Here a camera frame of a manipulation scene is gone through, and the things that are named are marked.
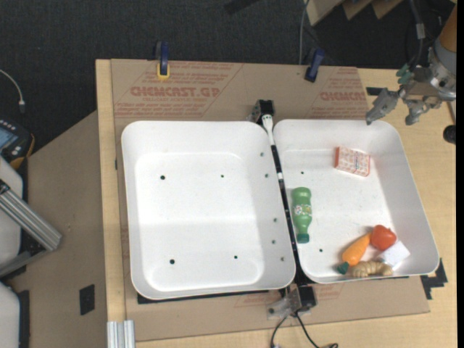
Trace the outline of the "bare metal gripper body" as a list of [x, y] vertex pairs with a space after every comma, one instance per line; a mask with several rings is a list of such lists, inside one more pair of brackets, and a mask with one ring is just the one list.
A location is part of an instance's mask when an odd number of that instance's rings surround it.
[[455, 76], [441, 65], [404, 65], [398, 71], [399, 96], [409, 108], [439, 108], [456, 97]]

